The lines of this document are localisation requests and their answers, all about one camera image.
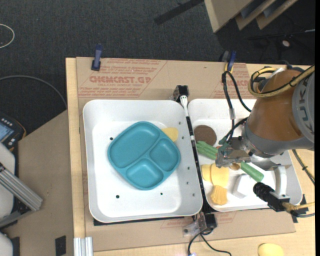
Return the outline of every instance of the brown toy cookie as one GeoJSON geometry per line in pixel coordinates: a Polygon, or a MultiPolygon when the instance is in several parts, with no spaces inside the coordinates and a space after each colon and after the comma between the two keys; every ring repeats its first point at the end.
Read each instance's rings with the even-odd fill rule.
{"type": "Polygon", "coordinates": [[[196,142],[203,141],[213,146],[217,141],[215,131],[207,125],[199,125],[194,129],[194,138],[196,142]]]}

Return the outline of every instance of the brown round object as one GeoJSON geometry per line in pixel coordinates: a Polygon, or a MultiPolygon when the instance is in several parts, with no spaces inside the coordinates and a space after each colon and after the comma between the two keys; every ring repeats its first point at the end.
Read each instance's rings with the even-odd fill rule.
{"type": "Polygon", "coordinates": [[[196,142],[205,142],[213,146],[217,141],[215,131],[207,125],[199,125],[194,129],[194,138],[196,142]]]}
{"type": "Polygon", "coordinates": [[[237,164],[237,163],[235,163],[235,162],[233,162],[233,163],[229,166],[229,168],[230,168],[231,170],[238,171],[238,170],[240,169],[240,165],[237,164]]]}

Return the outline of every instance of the white tray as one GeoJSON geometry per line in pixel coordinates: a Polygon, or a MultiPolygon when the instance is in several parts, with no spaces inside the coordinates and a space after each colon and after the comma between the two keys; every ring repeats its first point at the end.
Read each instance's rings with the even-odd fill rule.
{"type": "MultiPolygon", "coordinates": [[[[252,109],[255,103],[255,99],[247,99],[244,100],[245,104],[252,109]]],[[[243,118],[249,116],[249,112],[244,109],[239,100],[233,99],[231,100],[233,108],[235,109],[235,123],[240,121],[243,118]]],[[[218,142],[221,140],[227,132],[231,128],[231,120],[229,116],[229,107],[227,100],[225,99],[194,99],[188,105],[188,112],[191,119],[192,127],[195,129],[199,125],[206,125],[211,127],[216,135],[217,142],[214,145],[215,147],[219,146],[218,142]]],[[[233,136],[237,137],[241,135],[241,127],[238,127],[233,136]]],[[[199,164],[212,164],[213,160],[199,154],[199,164]]],[[[281,164],[286,167],[287,174],[287,188],[286,194],[290,196],[290,203],[297,205],[302,200],[302,190],[293,167],[291,158],[289,153],[286,151],[283,155],[278,155],[270,158],[270,160],[276,164],[281,164]]],[[[262,180],[263,183],[269,185],[273,189],[275,189],[275,175],[273,171],[265,171],[261,168],[255,166],[260,172],[264,174],[264,178],[262,180]]],[[[227,199],[228,202],[225,205],[217,205],[214,204],[210,195],[213,190],[213,185],[208,181],[203,181],[203,186],[205,190],[206,199],[209,205],[219,212],[229,212],[229,211],[237,211],[237,210],[248,210],[248,209],[260,209],[260,208],[268,208],[268,204],[258,198],[253,192],[253,186],[255,185],[255,181],[251,179],[250,183],[248,183],[248,187],[250,188],[251,193],[248,194],[244,198],[238,198],[232,194],[233,187],[237,178],[244,174],[245,172],[242,170],[229,170],[229,180],[227,184],[227,199]]]]}
{"type": "Polygon", "coordinates": [[[89,209],[103,223],[192,216],[203,205],[184,110],[171,100],[95,99],[83,108],[89,209]],[[159,186],[140,190],[130,185],[107,157],[110,138],[147,121],[158,128],[175,127],[181,161],[159,186]]]}

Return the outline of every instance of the cardboard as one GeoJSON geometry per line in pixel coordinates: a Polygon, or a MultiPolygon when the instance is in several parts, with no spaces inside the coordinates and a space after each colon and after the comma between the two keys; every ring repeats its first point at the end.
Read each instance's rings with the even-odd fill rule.
{"type": "Polygon", "coordinates": [[[253,0],[204,0],[211,27],[216,33],[253,0]]]}
{"type": "Polygon", "coordinates": [[[276,0],[265,0],[256,9],[254,9],[247,17],[243,17],[238,14],[235,17],[235,21],[238,25],[239,30],[242,30],[249,23],[251,23],[259,14],[261,14],[266,8],[268,8],[276,0]]]}
{"type": "Polygon", "coordinates": [[[19,178],[43,199],[40,210],[3,230],[11,239],[19,237],[22,256],[56,255],[56,239],[63,236],[65,255],[73,255],[68,138],[64,111],[18,143],[19,178]]]}
{"type": "Polygon", "coordinates": [[[268,17],[263,13],[259,14],[256,17],[256,22],[258,23],[259,28],[262,30],[267,25],[269,25],[275,18],[281,15],[285,10],[292,6],[298,0],[286,0],[280,7],[274,10],[268,17]]]}
{"type": "MultiPolygon", "coordinates": [[[[88,202],[82,110],[93,99],[169,100],[177,85],[188,85],[189,101],[225,99],[221,83],[225,63],[103,58],[97,72],[91,70],[92,60],[91,57],[76,58],[85,236],[92,237],[95,252],[189,242],[183,227],[192,222],[191,217],[94,225],[88,202]]],[[[253,99],[247,90],[250,76],[246,64],[235,63],[233,75],[242,98],[253,99]]],[[[237,98],[229,77],[227,83],[230,97],[237,98]]],[[[259,209],[216,212],[215,216],[218,227],[214,234],[207,236],[208,240],[295,232],[292,218],[286,212],[259,209]]]]}

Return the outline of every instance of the blue clamp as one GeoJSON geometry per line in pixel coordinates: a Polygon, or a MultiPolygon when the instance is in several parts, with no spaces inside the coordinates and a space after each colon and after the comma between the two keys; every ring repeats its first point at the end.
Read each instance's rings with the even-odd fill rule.
{"type": "Polygon", "coordinates": [[[234,63],[235,63],[235,60],[236,60],[236,55],[237,55],[237,52],[235,50],[233,50],[231,52],[229,62],[225,65],[225,71],[229,71],[230,73],[232,73],[233,67],[234,67],[234,63]]]}
{"type": "Polygon", "coordinates": [[[101,54],[102,54],[102,45],[99,43],[95,46],[94,60],[92,61],[92,66],[91,66],[91,69],[94,71],[100,70],[101,54]]]}

